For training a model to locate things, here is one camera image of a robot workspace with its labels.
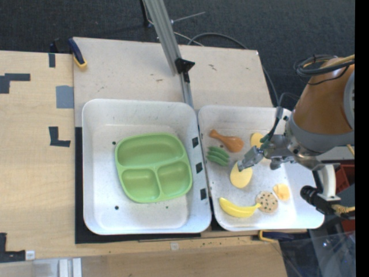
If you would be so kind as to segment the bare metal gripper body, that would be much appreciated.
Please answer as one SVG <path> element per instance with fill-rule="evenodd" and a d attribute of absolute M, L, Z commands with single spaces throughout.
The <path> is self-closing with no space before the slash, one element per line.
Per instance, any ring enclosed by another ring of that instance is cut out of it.
<path fill-rule="evenodd" d="M 322 162 L 317 159 L 319 152 L 305 148 L 294 136 L 274 134 L 262 143 L 262 150 L 264 157 L 270 161 L 272 158 L 283 158 L 284 163 L 298 163 L 311 171 L 322 169 Z"/>

